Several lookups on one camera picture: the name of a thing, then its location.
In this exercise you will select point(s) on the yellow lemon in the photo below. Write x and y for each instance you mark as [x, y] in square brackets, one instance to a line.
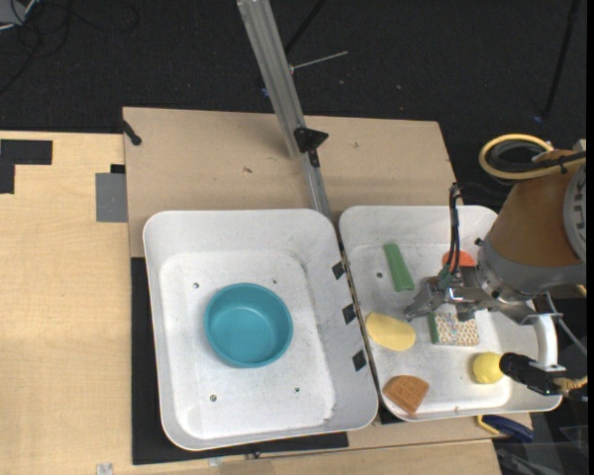
[486, 368]

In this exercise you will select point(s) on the yellow oval slice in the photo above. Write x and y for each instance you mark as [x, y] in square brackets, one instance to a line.
[390, 332]

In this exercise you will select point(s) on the long green bar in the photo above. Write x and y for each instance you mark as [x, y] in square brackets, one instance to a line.
[398, 267]

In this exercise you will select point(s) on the teal bowl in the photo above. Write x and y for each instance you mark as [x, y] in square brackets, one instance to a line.
[247, 327]

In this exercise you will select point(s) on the short green stick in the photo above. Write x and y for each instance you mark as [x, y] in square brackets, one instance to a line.
[433, 329]

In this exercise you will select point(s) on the black cylinder on white bracket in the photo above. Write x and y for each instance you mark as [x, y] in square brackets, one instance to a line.
[529, 369]

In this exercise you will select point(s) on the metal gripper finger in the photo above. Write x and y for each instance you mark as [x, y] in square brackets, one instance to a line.
[428, 289]
[418, 311]

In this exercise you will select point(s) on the orange round slice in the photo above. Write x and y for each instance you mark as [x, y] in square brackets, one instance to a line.
[467, 259]

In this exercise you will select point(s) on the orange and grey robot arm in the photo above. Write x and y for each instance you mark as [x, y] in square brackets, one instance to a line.
[529, 225]

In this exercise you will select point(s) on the brown cardboard board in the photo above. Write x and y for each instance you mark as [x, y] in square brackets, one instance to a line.
[218, 166]

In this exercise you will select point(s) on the white plastic tray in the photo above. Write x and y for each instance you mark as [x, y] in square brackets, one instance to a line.
[257, 404]
[450, 379]

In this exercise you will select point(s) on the brown waffle piece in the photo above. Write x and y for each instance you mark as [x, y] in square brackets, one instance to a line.
[406, 393]

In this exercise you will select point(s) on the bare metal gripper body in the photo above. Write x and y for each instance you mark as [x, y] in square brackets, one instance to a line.
[480, 295]

